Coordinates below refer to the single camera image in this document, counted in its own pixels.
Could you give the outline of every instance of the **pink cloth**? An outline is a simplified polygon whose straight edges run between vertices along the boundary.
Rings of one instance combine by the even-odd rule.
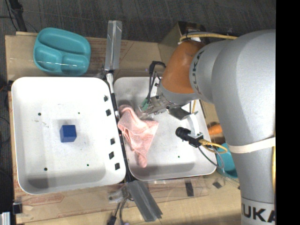
[[[140,120],[129,105],[119,107],[120,121],[118,128],[122,131],[132,150],[138,155],[138,164],[147,166],[147,152],[158,128],[157,121]]]

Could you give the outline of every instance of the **dark gray carpet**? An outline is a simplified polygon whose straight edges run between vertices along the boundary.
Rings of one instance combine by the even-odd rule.
[[[276,28],[276,0],[19,0],[23,17],[38,31],[56,27],[83,36],[105,38],[108,20],[123,22],[122,38],[159,42],[177,21],[201,23],[207,31],[245,34]],[[0,15],[8,15],[0,0]],[[0,78],[6,80],[4,35],[14,34],[11,21],[0,19]],[[0,116],[8,120],[6,92],[0,92]],[[0,121],[2,139],[8,125]],[[1,144],[0,169],[11,177],[10,143]],[[0,174],[0,212],[11,202],[11,183]]]

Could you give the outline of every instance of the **blue block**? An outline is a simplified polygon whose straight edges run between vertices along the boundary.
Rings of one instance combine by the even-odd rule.
[[[60,141],[62,143],[74,142],[76,137],[75,125],[62,125],[60,129]]]

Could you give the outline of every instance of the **blue bowl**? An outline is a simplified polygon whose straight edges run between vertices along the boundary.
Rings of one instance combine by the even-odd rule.
[[[222,146],[228,149],[228,146],[227,146],[226,143],[223,143]],[[234,165],[234,162],[233,162],[233,158],[231,156],[231,152],[229,151],[229,149],[226,153],[220,154],[220,155],[221,155],[221,157],[223,159],[223,162],[224,162],[224,171],[220,168],[217,168],[217,171],[221,175],[224,175],[226,177],[230,177],[230,178],[234,178],[234,179],[238,178],[238,174],[236,172],[235,165]],[[217,156],[217,164],[219,166],[222,165],[219,156]]]
[[[33,48],[36,66],[59,76],[81,76],[90,64],[90,43],[83,36],[57,28],[45,28]]]

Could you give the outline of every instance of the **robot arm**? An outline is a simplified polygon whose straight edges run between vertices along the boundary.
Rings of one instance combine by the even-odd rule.
[[[167,110],[183,119],[178,111],[191,100],[215,105],[240,181],[243,225],[276,222],[271,171],[275,50],[275,30],[206,46],[185,41],[174,51],[158,85],[158,96],[146,111]],[[244,149],[254,146],[256,150]]]

